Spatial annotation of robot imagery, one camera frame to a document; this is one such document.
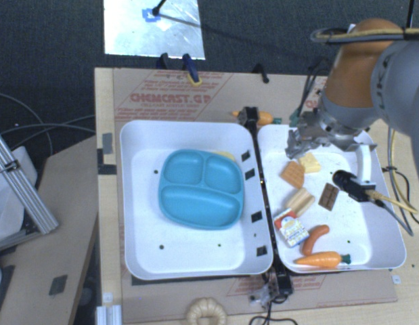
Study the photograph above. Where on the thin black rod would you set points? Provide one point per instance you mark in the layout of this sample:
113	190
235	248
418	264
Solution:
263	188

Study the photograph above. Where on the brown chocolate bar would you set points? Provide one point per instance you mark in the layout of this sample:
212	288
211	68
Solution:
329	196

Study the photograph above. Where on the blue divided plate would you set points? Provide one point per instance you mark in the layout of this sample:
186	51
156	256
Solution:
199	191

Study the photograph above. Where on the brown cardboard board red print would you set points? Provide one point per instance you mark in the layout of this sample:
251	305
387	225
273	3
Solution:
182	97

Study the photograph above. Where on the white plastic tray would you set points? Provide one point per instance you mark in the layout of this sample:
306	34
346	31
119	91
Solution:
358	235
195	249

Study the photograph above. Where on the orange toy carrot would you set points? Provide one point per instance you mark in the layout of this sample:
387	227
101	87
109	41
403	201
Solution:
321	259
265	117

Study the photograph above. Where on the orange toy sausage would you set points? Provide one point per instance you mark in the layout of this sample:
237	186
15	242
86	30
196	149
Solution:
314	239

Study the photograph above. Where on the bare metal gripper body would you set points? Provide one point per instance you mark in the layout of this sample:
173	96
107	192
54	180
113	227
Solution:
326	132

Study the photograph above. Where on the black cylinder on white bracket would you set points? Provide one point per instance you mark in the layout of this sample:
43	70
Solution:
351	183

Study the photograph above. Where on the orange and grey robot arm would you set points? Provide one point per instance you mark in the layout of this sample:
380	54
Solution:
358	73

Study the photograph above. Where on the yellow cheese wedge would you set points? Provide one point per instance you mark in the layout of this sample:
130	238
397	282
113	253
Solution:
310	164

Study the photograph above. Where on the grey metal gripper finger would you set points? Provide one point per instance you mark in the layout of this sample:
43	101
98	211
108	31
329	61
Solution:
291	146
305	147

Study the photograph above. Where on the beige toy doughnut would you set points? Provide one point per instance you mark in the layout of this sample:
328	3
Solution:
197	311

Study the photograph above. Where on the orange toy waffle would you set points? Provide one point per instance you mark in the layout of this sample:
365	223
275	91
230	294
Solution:
293	174

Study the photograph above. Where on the beige ridged toy bread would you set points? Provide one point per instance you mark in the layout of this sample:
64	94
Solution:
300	202

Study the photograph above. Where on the red and white carton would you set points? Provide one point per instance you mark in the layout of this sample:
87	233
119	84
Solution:
291	228

